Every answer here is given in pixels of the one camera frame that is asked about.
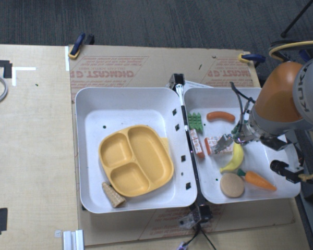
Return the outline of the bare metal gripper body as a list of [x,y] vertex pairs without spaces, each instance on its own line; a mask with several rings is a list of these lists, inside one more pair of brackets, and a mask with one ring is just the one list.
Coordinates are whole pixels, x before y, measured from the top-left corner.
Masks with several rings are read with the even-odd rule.
[[251,125],[237,125],[232,130],[233,140],[237,144],[248,144],[249,142],[257,142],[261,137],[261,129]]

